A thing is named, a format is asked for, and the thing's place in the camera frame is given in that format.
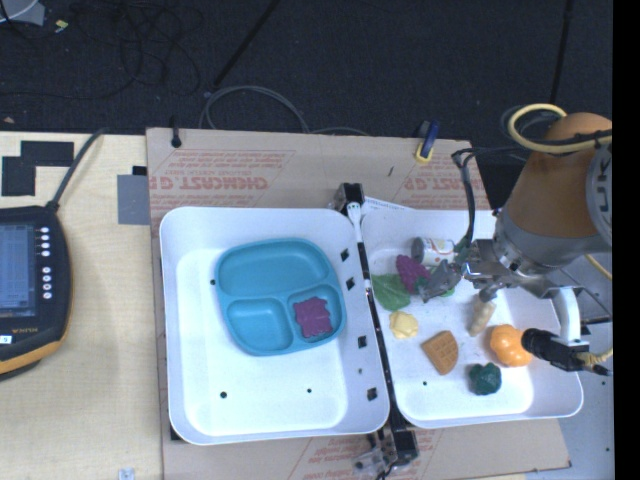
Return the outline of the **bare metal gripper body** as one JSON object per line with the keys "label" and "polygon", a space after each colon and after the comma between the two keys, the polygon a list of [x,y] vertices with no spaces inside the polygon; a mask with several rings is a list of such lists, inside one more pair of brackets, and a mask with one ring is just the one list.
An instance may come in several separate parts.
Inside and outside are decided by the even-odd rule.
{"label": "bare metal gripper body", "polygon": [[546,268],[525,257],[500,256],[492,239],[478,239],[470,246],[461,272],[476,289],[496,291],[537,282],[546,275]]}

